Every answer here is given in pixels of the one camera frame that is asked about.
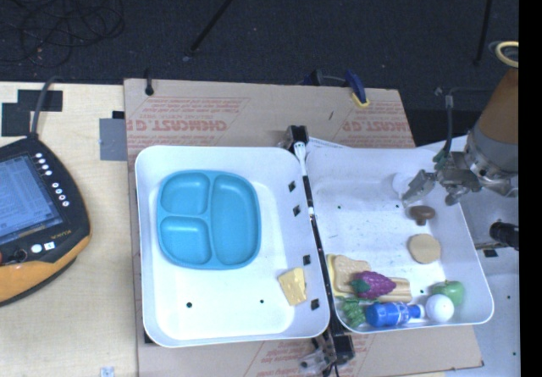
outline cheese slice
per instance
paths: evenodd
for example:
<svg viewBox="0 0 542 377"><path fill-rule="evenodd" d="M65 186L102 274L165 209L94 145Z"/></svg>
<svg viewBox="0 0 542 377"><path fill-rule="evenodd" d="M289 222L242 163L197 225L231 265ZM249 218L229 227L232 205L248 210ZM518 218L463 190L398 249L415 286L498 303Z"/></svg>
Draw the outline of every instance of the cheese slice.
<svg viewBox="0 0 542 377"><path fill-rule="evenodd" d="M279 276L279 282L290 305L297 305L307 300L305 274L301 267L295 267L283 273Z"/></svg>

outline toy apple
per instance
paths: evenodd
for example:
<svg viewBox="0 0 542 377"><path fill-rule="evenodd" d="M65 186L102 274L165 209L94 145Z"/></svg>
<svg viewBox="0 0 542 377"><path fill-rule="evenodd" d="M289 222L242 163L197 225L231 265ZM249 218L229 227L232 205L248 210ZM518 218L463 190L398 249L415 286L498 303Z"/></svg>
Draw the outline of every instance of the toy apple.
<svg viewBox="0 0 542 377"><path fill-rule="evenodd" d="M458 306L463 302L465 287L459 280L445 280L444 282L433 285L431 287L431 293L444 294L451 299L454 306Z"/></svg>

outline bread slice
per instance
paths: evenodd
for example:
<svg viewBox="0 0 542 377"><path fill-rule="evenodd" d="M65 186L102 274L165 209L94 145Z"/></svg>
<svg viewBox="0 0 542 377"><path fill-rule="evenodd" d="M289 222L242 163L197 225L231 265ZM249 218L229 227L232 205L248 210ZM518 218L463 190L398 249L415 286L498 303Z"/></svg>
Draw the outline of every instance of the bread slice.
<svg viewBox="0 0 542 377"><path fill-rule="evenodd" d="M325 256L325 259L326 259L326 261L328 263L329 282L331 283L331 290L333 292L333 295L334 296L342 296L342 297L350 296L348 293L341 292L341 291L339 291L339 290L337 290L335 288L335 268L334 268L334 265L333 265L335 255L333 253L328 253Z"/></svg>
<svg viewBox="0 0 542 377"><path fill-rule="evenodd" d="M388 294L379 296L379 302L404 302L409 303L412 300L410 291L410 281L406 278L390 278L395 282L396 287Z"/></svg>
<svg viewBox="0 0 542 377"><path fill-rule="evenodd" d="M333 258L335 272L333 287L340 292L353 293L354 289L350 285L353 275L370 269L371 266L367 261L350 259L345 255L335 255Z"/></svg>

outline blue plate compartment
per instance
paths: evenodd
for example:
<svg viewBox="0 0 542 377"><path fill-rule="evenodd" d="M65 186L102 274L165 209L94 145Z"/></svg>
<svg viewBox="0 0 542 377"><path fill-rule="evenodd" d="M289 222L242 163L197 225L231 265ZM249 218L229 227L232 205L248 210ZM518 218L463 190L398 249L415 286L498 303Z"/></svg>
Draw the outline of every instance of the blue plate compartment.
<svg viewBox="0 0 542 377"><path fill-rule="evenodd" d="M261 244L257 193L243 177L190 170L167 176L158 191L158 242L175 264L238 269Z"/></svg>

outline brown cookie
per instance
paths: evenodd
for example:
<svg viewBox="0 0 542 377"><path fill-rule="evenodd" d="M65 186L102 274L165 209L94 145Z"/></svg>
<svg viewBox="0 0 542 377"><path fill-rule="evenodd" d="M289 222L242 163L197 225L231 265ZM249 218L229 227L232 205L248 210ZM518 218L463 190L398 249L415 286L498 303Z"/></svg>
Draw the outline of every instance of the brown cookie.
<svg viewBox="0 0 542 377"><path fill-rule="evenodd" d="M430 234L416 234L408 240L408 251L421 264L429 264L440 258L440 243Z"/></svg>

